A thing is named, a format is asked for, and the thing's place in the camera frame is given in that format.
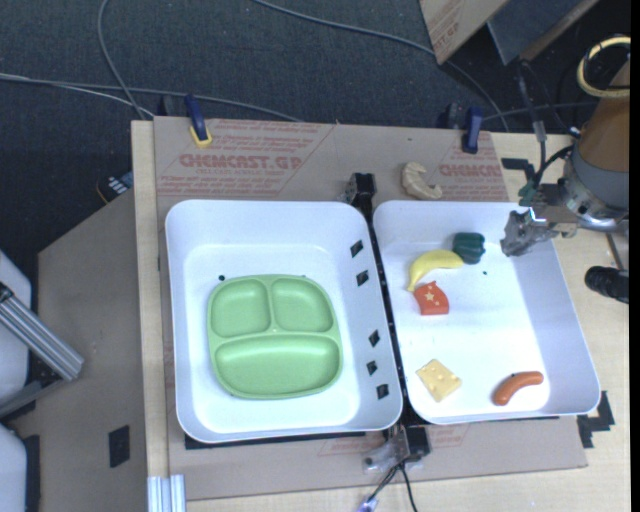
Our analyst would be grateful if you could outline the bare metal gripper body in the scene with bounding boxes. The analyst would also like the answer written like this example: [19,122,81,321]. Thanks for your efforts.
[528,182,627,238]

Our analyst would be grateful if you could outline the dark green bell pepper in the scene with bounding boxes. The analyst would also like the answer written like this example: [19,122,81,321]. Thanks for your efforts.
[451,231,487,265]

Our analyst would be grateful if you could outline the yellow banana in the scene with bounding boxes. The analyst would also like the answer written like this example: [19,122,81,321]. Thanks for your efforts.
[405,248,466,293]

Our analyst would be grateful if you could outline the white plastic tray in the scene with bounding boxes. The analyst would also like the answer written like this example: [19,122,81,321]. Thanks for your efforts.
[164,198,405,445]
[371,199,602,427]

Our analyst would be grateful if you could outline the red pizza slice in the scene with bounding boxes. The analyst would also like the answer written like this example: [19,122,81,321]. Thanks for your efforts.
[412,280,451,317]

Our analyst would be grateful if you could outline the beige croissant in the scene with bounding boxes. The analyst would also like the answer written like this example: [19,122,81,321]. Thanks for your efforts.
[400,161,444,202]

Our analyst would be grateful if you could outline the orange sausage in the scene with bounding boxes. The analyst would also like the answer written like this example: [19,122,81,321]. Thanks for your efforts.
[491,370,545,407]

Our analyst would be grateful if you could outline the yellow cheese wedge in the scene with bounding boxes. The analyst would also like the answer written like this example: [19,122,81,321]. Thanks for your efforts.
[414,358,463,403]

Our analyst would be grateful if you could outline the brown cardboard board red print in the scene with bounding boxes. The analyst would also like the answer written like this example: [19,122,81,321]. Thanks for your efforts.
[152,115,590,502]

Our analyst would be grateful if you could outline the green divided plate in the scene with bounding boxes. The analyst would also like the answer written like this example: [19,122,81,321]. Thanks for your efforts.
[206,273,345,401]

